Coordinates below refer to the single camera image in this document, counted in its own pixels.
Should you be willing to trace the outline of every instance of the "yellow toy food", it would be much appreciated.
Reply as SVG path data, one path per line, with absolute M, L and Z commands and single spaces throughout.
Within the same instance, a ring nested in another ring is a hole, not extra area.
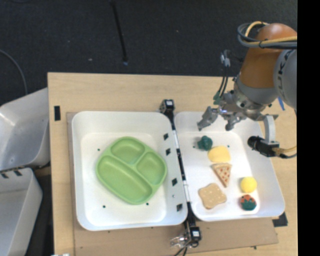
M 231 160 L 228 149 L 225 146 L 215 146 L 208 152 L 208 157 L 214 163 L 227 163 Z
M 244 193 L 252 193 L 257 188 L 257 181 L 254 177 L 244 177 L 241 180 L 240 187 Z

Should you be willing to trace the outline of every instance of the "green plate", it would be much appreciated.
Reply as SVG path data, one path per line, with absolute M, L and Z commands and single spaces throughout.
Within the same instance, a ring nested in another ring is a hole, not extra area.
M 112 193 L 129 204 L 147 202 L 164 182 L 167 165 L 152 148 L 134 137 L 121 137 L 99 157 L 96 175 Z

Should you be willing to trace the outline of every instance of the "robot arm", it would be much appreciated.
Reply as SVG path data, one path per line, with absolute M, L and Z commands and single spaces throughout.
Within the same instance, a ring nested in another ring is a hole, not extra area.
M 252 39 L 249 33 L 255 27 L 259 31 Z M 225 75 L 213 97 L 217 108 L 208 106 L 197 123 L 198 129 L 211 125 L 219 115 L 227 121 L 227 131 L 246 118 L 263 121 L 266 139 L 252 136 L 248 145 L 267 157 L 288 158 L 287 151 L 279 148 L 275 140 L 274 120 L 278 115 L 261 112 L 277 98 L 297 112 L 297 32 L 284 24 L 260 21 L 243 24 L 237 31 L 239 42 L 249 50 L 234 79 L 234 88 L 225 93 Z M 221 54 L 225 74 L 230 66 L 228 54 L 226 50 Z

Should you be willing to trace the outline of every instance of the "wooden table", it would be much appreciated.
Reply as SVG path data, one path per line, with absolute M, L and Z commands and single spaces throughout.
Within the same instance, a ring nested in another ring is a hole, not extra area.
M 163 99 L 173 99 L 175 112 L 204 112 L 212 106 L 220 77 L 48 73 L 53 231 L 55 254 L 75 256 L 174 255 L 170 238 L 183 231 L 173 227 L 87 231 L 73 212 L 73 193 L 68 148 L 67 113 L 80 111 L 156 111 Z M 229 82 L 228 90 L 233 83 Z M 297 143 L 294 111 L 282 111 L 275 102 L 268 114 L 275 121 L 276 139 L 282 148 Z M 271 218 L 245 221 L 198 221 L 203 239 L 195 256 L 297 255 L 297 158 L 273 158 L 272 163 L 285 199 L 288 226 L 274 228 Z

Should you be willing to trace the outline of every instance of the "yellow ball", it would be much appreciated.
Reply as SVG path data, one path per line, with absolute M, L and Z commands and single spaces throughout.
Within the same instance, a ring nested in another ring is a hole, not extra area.
M 254 177 L 244 177 L 241 180 L 240 187 L 244 193 L 252 193 L 257 188 L 257 181 Z

